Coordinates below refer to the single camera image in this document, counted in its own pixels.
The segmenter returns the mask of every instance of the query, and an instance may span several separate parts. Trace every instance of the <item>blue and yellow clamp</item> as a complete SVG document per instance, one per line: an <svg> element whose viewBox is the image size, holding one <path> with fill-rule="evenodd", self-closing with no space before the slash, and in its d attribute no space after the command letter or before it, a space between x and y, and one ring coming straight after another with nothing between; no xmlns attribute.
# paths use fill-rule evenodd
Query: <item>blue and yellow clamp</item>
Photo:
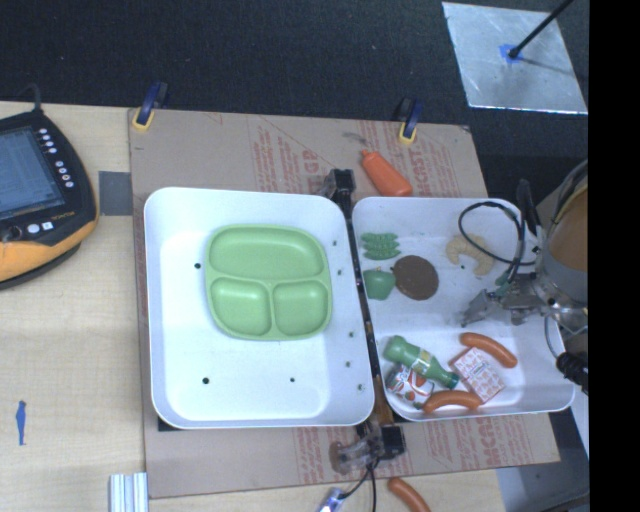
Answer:
<svg viewBox="0 0 640 512"><path fill-rule="evenodd" d="M164 108L167 103L168 86L164 82L155 81L147 89L147 94L144 97L142 106L136 109L131 125L138 131L146 132L151 126L153 116L155 115L154 109Z"/></svg>
<svg viewBox="0 0 640 512"><path fill-rule="evenodd" d="M396 118L402 121L398 139L403 144L412 144L416 140L418 120L422 113L422 102L417 98L404 98L396 110Z"/></svg>

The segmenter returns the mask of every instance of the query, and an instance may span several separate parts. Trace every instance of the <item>display screen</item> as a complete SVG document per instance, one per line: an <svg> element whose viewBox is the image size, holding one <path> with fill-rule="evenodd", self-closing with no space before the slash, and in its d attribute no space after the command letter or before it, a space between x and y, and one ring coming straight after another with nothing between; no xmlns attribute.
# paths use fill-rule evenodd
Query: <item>display screen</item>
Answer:
<svg viewBox="0 0 640 512"><path fill-rule="evenodd" d="M0 133L0 220L64 204L31 129Z"/></svg>

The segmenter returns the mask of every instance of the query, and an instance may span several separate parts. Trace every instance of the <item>orange bottle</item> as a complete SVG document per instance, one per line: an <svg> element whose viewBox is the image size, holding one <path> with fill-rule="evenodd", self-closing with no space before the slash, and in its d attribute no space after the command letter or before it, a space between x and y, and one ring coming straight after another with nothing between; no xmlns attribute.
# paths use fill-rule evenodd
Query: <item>orange bottle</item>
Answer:
<svg viewBox="0 0 640 512"><path fill-rule="evenodd" d="M413 193L411 183L380 153L363 149L362 155L364 157L362 167L381 195L400 197L410 196Z"/></svg>

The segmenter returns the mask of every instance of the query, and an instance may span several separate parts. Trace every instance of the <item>wooden table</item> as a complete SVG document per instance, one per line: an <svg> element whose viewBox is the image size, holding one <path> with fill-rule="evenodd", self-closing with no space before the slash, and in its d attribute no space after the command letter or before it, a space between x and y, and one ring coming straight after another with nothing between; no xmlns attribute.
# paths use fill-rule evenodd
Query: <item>wooden table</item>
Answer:
<svg viewBox="0 0 640 512"><path fill-rule="evenodd" d="M31 108L0 102L0 118ZM128 109L43 109L75 147L96 189L99 171L130 172ZM109 476L145 471L131 216L102 216L69 261L0 292L0 318L0 510L109 510ZM22 445L15 418L20 401L26 403ZM494 470L406 480L434 512L504 510ZM385 481L376 483L377 510L408 510ZM149 510L315 510L331 487L151 500ZM371 506L366 483L342 510Z"/></svg>

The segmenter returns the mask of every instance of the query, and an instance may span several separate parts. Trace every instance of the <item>sausage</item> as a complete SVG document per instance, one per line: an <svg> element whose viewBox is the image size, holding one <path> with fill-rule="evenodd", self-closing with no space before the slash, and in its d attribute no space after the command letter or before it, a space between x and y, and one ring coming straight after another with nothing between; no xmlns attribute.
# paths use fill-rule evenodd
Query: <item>sausage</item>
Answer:
<svg viewBox="0 0 640 512"><path fill-rule="evenodd" d="M433 393L422 406L427 414L445 405L462 405L467 409L477 409L482 405L482 399L475 393L459 389L449 389Z"/></svg>
<svg viewBox="0 0 640 512"><path fill-rule="evenodd" d="M460 341L467 347L475 347L495 357L506 368L513 368L518 364L518 358L512 352L484 334L465 332L460 335Z"/></svg>
<svg viewBox="0 0 640 512"><path fill-rule="evenodd" d="M418 491L401 478L397 476L390 478L387 482L387 487L393 494L407 504L411 512L431 512L429 505L427 505L422 499L422 496L418 494Z"/></svg>

